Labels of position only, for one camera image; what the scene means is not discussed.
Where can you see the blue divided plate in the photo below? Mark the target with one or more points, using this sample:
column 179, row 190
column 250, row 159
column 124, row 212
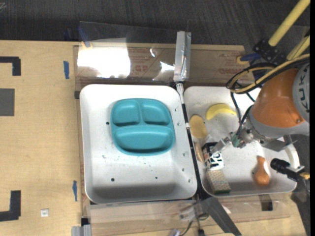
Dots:
column 144, row 138

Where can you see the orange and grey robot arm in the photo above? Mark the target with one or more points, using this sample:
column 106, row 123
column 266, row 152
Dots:
column 275, row 107

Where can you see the orange chicken drumstick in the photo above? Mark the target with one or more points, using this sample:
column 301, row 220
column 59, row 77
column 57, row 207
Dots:
column 261, row 174

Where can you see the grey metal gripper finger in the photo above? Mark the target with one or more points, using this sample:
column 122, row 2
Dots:
column 221, row 145

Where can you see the yellow round biscuit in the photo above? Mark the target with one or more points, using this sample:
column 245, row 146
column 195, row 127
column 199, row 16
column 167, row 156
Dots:
column 198, row 126

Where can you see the white plastic tray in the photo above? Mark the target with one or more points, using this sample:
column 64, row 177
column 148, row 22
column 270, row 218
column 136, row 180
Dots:
column 137, row 176
column 241, row 166

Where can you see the green patterned box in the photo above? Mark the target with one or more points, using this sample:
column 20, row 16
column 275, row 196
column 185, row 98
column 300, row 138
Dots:
column 218, row 182

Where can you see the black and white carton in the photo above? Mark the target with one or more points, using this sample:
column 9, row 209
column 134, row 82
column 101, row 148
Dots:
column 215, row 161

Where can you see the black cylinder on white bracket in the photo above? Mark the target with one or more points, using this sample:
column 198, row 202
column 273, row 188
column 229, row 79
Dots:
column 283, row 166

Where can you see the yellow banana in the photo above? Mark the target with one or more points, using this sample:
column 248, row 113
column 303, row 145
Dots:
column 217, row 109

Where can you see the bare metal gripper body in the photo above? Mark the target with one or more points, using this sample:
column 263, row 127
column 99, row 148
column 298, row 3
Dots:
column 246, row 134

